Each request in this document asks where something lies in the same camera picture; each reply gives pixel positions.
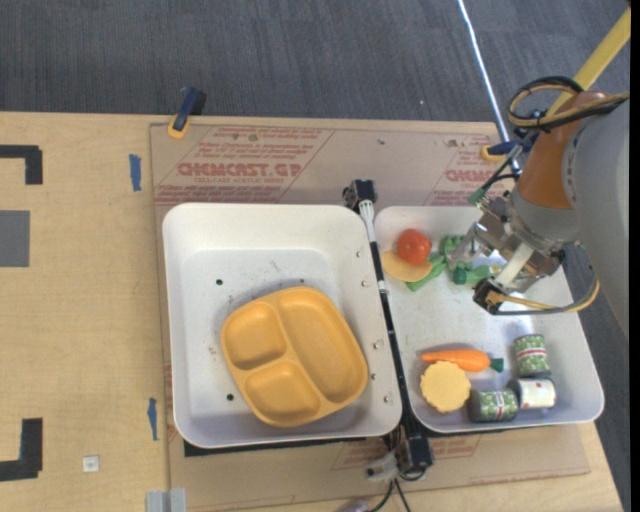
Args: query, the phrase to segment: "orange plate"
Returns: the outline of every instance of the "orange plate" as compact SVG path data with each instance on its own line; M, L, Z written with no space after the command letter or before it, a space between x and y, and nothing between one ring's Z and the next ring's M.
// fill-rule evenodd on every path
M220 336L227 365L254 414L296 427L347 406L367 384L367 363L325 294L304 286L231 313Z

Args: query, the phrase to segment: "can label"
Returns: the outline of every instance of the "can label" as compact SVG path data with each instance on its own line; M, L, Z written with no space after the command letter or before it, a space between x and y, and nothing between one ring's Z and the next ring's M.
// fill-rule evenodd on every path
M513 379L508 386L518 395L522 409L550 409L556 405L556 388L549 379Z
M548 377L551 375L544 336L529 334L513 341L518 372L521 377Z
M511 389L472 390L469 416L472 421L508 421L518 414L518 397Z

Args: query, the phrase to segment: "floor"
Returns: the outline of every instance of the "floor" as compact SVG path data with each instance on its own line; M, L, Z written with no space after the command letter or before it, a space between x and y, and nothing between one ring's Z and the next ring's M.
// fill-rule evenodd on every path
M521 85L573 76L624 0L0 2L0 111L491 121ZM630 89L630 45L593 88ZM569 254L574 294L588 261ZM629 342L603 297L581 313L606 406L598 430L631 510Z

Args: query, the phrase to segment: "red tomato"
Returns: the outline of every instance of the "red tomato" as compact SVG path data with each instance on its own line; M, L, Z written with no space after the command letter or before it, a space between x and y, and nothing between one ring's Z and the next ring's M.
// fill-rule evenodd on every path
M419 265L429 257L431 240L415 229L407 229L398 238L396 252L407 263Z

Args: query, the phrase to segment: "toy carrot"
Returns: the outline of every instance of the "toy carrot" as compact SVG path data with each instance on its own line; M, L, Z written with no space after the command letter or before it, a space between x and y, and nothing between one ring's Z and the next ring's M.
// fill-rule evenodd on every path
M452 350L440 350L437 352L425 352L420 356L427 363L436 361L449 361L457 364L467 372L481 372L486 368L493 368L497 372L504 369L504 360L501 358L490 359L482 350L475 348L459 348Z

